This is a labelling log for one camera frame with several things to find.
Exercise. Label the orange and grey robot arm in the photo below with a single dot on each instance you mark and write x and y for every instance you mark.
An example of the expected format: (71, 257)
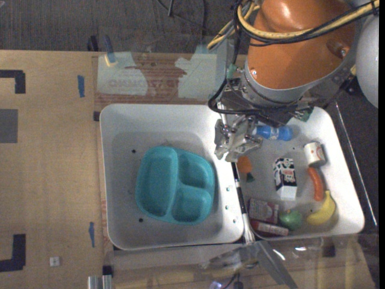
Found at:
(297, 41)

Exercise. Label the black and white milk carton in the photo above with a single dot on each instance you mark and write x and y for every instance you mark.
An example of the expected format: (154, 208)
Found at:
(285, 176)

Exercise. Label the blue plastic bottle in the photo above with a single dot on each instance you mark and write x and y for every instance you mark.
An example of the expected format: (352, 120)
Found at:
(275, 132)

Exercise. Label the yellow banana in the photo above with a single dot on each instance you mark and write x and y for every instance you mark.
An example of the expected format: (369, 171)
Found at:
(326, 211)

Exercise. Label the orange carrot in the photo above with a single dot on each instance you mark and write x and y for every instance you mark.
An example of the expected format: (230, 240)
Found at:
(244, 165)

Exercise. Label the thin black and white rod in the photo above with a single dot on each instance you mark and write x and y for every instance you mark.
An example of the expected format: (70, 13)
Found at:
(240, 196)

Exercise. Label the white plastic tray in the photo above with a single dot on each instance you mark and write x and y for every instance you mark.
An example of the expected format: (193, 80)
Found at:
(340, 197)
(126, 191)

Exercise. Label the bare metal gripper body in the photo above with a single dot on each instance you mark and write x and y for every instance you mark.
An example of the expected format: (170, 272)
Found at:
(258, 108)

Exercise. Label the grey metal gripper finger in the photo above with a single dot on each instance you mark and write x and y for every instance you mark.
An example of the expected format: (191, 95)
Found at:
(242, 143)
(220, 137)

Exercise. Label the small white square block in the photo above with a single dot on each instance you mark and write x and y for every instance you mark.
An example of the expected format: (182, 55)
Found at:
(54, 261)

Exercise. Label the white small can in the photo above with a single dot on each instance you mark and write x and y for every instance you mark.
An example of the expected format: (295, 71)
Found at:
(314, 153)

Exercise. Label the brown cardboard board red print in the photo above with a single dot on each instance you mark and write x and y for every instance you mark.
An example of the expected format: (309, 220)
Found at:
(156, 96)

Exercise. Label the pink and white carton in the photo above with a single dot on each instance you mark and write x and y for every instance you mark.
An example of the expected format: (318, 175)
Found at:
(262, 210)

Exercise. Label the red and white packet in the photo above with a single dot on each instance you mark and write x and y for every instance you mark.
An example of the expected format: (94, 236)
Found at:
(269, 229)

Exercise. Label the orange sausage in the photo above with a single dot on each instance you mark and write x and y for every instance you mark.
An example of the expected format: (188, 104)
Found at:
(317, 184)

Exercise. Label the teal divided plate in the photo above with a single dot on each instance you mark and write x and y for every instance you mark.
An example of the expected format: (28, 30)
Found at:
(168, 188)

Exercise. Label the green apple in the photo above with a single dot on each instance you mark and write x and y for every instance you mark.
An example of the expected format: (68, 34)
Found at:
(291, 220)

